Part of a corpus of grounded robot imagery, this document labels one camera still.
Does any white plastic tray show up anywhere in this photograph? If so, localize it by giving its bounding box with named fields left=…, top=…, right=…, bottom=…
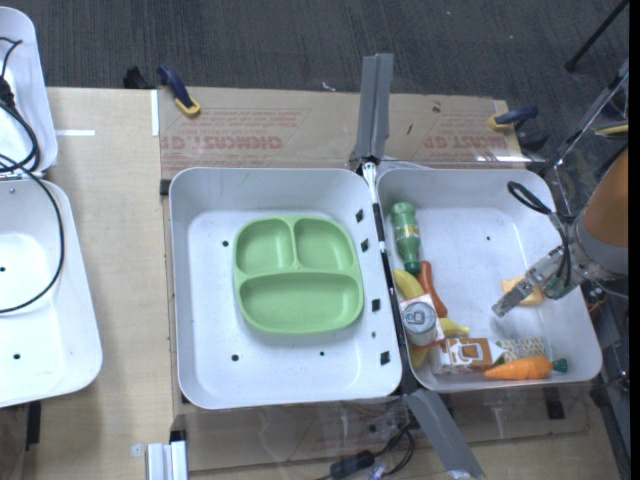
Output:
left=375, top=167, right=604, bottom=395
left=168, top=166, right=404, bottom=411

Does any silver can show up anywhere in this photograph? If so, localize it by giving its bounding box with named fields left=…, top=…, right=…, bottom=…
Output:
left=401, top=300, right=441, bottom=347

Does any orange carrot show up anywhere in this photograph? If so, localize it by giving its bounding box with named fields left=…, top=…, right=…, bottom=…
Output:
left=483, top=354, right=569, bottom=382

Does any orange sausage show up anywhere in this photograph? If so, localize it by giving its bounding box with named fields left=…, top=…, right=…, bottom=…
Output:
left=417, top=260, right=449, bottom=319

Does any large white and orange carton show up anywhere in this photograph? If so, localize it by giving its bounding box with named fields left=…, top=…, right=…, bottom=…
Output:
left=431, top=336, right=507, bottom=376

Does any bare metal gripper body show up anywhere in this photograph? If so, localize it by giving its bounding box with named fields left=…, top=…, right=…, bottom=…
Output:
left=523, top=246, right=601, bottom=297

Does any black block with thin wires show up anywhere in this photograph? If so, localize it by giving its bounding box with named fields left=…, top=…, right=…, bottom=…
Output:
left=329, top=449, right=377, bottom=478

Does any green bottle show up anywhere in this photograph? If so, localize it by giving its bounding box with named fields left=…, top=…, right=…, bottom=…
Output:
left=389, top=201, right=423, bottom=276

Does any patterned packet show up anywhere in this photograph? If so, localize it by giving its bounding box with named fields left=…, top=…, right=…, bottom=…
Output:
left=496, top=336, right=552, bottom=364

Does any yellow wedge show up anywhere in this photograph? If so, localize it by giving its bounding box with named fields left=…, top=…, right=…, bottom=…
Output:
left=501, top=274, right=544, bottom=307

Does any green divided plate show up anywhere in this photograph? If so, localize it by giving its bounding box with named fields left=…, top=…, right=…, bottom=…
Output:
left=232, top=215, right=366, bottom=336

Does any brown cardboard board red print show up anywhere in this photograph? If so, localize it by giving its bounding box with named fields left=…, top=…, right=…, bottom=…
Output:
left=158, top=86, right=592, bottom=472

